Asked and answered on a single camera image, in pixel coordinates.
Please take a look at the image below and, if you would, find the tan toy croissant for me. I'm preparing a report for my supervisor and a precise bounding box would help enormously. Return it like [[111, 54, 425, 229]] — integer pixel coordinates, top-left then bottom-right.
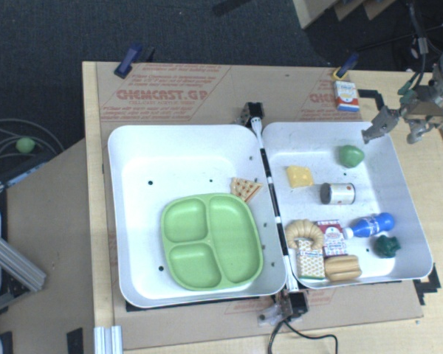
[[284, 218, 325, 250]]

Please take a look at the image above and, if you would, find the blue and white bottle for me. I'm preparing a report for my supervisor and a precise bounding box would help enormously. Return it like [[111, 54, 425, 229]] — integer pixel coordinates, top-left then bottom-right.
[[342, 212, 396, 240]]

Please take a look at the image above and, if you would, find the red and white carton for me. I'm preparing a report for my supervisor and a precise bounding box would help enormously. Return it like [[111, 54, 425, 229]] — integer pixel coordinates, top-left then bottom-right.
[[316, 219, 348, 257]]

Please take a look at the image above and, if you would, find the green divided plate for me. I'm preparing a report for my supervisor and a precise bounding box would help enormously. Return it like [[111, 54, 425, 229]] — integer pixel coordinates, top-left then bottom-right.
[[159, 192, 264, 291]]

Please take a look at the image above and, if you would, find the white orange blue carton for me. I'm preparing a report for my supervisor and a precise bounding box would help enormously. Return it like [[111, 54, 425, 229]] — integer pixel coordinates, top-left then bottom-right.
[[334, 80, 360, 112]]

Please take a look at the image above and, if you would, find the orange patterned packet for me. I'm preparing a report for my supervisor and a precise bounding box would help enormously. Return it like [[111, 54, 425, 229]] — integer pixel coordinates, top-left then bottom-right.
[[295, 238, 326, 280]]

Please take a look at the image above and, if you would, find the green toy pepper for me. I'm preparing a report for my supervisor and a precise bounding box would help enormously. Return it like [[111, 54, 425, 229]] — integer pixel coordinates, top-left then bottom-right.
[[338, 145, 365, 169]]

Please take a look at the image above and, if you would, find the toy pizza slice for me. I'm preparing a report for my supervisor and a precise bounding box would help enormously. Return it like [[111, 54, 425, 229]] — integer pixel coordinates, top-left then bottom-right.
[[229, 177, 263, 203]]

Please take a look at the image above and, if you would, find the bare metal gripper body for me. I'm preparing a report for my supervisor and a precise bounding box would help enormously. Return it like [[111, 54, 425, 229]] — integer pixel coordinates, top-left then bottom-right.
[[400, 81, 443, 125]]

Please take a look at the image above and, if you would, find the toy hot dog bun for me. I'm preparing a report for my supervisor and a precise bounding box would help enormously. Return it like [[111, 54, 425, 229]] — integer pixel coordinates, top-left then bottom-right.
[[323, 254, 363, 282]]

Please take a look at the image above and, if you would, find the brown cardboard board red print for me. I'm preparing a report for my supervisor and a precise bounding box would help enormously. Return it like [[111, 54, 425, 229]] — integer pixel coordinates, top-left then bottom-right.
[[95, 61, 425, 350]]

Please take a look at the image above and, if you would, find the yellow cheese wedge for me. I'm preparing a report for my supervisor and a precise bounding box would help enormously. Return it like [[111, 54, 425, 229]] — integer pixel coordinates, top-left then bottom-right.
[[286, 165, 315, 189]]

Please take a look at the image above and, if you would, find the small white can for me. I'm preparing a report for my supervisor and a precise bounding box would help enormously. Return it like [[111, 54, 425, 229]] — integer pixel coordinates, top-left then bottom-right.
[[319, 182, 356, 205]]

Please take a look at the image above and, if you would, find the thin black and white rod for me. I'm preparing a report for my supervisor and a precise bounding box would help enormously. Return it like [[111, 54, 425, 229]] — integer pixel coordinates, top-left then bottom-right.
[[251, 117, 299, 292]]

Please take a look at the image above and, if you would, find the green ball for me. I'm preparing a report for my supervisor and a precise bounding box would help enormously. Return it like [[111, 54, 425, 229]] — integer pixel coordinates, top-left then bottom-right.
[[15, 136, 36, 153]]

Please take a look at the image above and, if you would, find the dark green broccoli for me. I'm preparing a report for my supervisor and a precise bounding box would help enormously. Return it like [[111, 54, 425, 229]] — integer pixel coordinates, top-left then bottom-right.
[[372, 234, 402, 260]]

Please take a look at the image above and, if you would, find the white plastic tray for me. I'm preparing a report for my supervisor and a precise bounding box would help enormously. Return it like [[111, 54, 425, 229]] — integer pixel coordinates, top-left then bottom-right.
[[107, 124, 288, 308], [261, 121, 434, 290]]

